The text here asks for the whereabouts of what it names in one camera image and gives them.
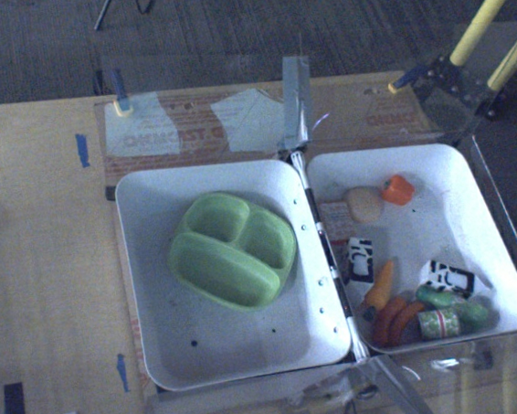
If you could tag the orange toy carrot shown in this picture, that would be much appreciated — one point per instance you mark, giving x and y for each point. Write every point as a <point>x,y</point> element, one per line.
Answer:
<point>382,287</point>

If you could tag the white plastic tray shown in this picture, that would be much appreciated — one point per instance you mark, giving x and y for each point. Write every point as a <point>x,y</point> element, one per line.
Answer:
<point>453,227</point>
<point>236,341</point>

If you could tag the red-brown toy sausage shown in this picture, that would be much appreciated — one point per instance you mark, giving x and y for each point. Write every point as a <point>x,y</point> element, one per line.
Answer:
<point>403,319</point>
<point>383,324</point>

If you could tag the green divided plate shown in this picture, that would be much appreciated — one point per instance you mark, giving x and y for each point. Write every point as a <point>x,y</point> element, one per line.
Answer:
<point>219,265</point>

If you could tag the green oblong toy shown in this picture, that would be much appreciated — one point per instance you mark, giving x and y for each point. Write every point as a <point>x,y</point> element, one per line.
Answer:
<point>474,314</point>

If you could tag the green and white can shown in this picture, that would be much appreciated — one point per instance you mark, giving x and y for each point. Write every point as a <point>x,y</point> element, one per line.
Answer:
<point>438,324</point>

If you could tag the orange toy bell pepper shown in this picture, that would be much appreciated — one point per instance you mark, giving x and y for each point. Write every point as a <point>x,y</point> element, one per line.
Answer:
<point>397,190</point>

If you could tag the beige toy potato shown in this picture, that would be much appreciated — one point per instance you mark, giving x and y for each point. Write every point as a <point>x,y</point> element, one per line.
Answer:
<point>364,205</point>

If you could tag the pink and white packet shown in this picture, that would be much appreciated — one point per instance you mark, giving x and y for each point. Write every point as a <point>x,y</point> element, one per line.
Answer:
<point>336,223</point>

